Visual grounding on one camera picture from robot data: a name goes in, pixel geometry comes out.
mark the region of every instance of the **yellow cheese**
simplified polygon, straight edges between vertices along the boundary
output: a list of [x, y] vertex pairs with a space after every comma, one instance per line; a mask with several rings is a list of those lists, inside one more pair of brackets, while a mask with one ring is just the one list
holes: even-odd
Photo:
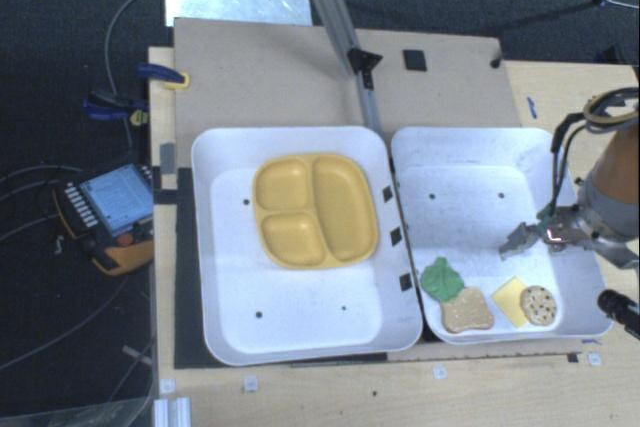
[[514, 276], [491, 296], [502, 310], [502, 313], [517, 328], [529, 322], [520, 307], [520, 295], [526, 288], [527, 286], [518, 277]]

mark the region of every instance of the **table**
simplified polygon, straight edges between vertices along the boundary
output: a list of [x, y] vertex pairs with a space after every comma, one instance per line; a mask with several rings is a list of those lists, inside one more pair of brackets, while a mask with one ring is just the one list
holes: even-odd
[[[173, 50], [153, 48], [150, 60], [171, 66]], [[523, 126], [552, 131], [566, 113], [581, 110], [593, 95], [636, 84], [626, 66], [514, 62], [504, 63]], [[151, 81], [152, 161], [159, 148], [175, 141], [175, 92]], [[535, 103], [532, 117], [527, 98]], [[574, 177], [586, 176], [607, 138], [578, 138], [572, 149]], [[175, 176], [163, 177], [163, 188]], [[192, 425], [632, 425], [640, 415], [640, 346], [614, 325], [602, 338], [583, 343], [577, 363], [566, 355], [403, 362], [293, 368], [175, 370], [173, 305], [175, 278], [175, 206], [154, 210], [155, 296], [158, 378], [175, 380], [189, 397]], [[637, 252], [637, 241], [632, 245]], [[600, 259], [605, 282], [638, 297], [635, 273], [622, 272]], [[597, 353], [601, 365], [589, 363]], [[436, 379], [438, 367], [446, 378]], [[243, 390], [245, 377], [259, 389]]]

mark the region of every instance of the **red button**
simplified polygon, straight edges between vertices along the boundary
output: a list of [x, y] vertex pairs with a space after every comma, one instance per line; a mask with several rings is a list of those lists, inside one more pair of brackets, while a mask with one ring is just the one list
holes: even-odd
[[116, 242], [120, 247], [130, 246], [131, 244], [133, 244], [133, 235], [129, 231], [122, 233], [118, 235]]

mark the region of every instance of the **black carpet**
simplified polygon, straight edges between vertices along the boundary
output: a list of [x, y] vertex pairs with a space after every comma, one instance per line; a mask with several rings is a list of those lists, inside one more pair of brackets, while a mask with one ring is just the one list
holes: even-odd
[[[120, 122], [91, 121], [82, 100], [107, 91], [102, 44], [125, 0], [1, 0], [0, 173], [34, 162], [89, 168], [126, 148]], [[619, 0], [637, 4], [638, 0]], [[638, 63], [638, 11], [592, 0], [347, 0], [358, 27], [492, 36], [514, 60], [593, 62], [616, 46]], [[122, 18], [112, 45], [121, 94], [140, 98], [135, 65], [151, 45], [167, 45], [163, 0], [140, 0]], [[141, 145], [143, 134], [134, 134]], [[51, 171], [0, 184], [10, 189], [49, 178]], [[50, 187], [0, 203], [2, 234], [51, 212]], [[100, 274], [72, 242], [54, 254], [59, 228], [43, 223], [0, 243], [0, 368], [54, 339], [109, 299], [121, 278]], [[151, 337], [146, 269], [86, 327], [40, 354], [0, 370], [0, 418], [104, 402], [132, 359], [129, 345]], [[143, 396], [141, 365], [117, 399]]]

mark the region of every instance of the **yellow divided plate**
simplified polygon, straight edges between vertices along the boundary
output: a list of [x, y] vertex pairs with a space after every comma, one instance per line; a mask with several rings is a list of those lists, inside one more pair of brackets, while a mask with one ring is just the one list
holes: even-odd
[[253, 179], [262, 247], [289, 269], [326, 269], [365, 260], [378, 245], [369, 184], [351, 159], [309, 153], [271, 160]]

